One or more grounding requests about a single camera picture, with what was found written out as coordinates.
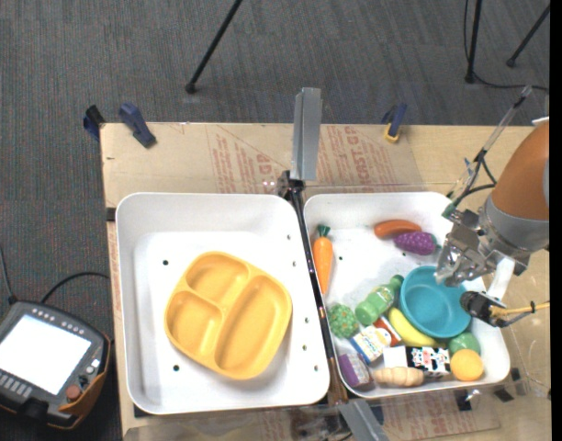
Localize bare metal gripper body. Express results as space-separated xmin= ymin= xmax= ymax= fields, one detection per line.
xmin=447 ymin=208 xmax=531 ymax=277

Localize purple grapes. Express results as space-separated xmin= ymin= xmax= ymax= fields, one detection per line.
xmin=392 ymin=231 xmax=439 ymax=257

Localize blue bowl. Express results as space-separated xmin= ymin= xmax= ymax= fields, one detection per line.
xmin=398 ymin=265 xmax=473 ymax=340

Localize orange sausage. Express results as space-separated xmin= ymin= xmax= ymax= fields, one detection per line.
xmin=373 ymin=219 xmax=423 ymax=241

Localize green round fruit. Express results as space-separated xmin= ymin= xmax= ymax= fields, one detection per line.
xmin=447 ymin=331 xmax=482 ymax=357

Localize yellow banana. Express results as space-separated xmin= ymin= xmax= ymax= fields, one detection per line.
xmin=387 ymin=306 xmax=441 ymax=350

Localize white plastic tray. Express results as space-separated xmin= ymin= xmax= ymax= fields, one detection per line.
xmin=114 ymin=191 xmax=332 ymax=416
xmin=302 ymin=190 xmax=512 ymax=401

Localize green bottle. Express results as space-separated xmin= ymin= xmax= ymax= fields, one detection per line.
xmin=354 ymin=274 xmax=406 ymax=327

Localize red can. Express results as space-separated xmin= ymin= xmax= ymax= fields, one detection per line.
xmin=373 ymin=315 xmax=402 ymax=346

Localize orange ball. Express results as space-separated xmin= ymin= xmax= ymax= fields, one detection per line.
xmin=449 ymin=347 xmax=486 ymax=382

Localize white carton cow print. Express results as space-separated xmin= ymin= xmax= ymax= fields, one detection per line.
xmin=382 ymin=345 xmax=453 ymax=380

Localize green broccoli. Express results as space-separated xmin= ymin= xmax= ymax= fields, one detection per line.
xmin=326 ymin=302 xmax=361 ymax=340

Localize beige bread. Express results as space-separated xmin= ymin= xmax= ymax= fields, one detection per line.
xmin=373 ymin=366 xmax=426 ymax=389

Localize orange carrot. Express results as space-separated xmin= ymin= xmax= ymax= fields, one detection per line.
xmin=311 ymin=223 xmax=335 ymax=296

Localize purple carton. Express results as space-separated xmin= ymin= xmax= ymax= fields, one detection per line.
xmin=337 ymin=352 xmax=372 ymax=390

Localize yellow divided plate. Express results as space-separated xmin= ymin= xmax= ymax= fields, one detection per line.
xmin=163 ymin=251 xmax=294 ymax=381

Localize brown cardboard board red print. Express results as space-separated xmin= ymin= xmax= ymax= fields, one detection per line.
xmin=99 ymin=121 xmax=551 ymax=441

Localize black cylinder on white bracket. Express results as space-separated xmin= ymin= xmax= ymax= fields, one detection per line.
xmin=459 ymin=256 xmax=517 ymax=329

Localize black block with thin wires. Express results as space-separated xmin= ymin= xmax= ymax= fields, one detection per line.
xmin=276 ymin=169 xmax=306 ymax=198

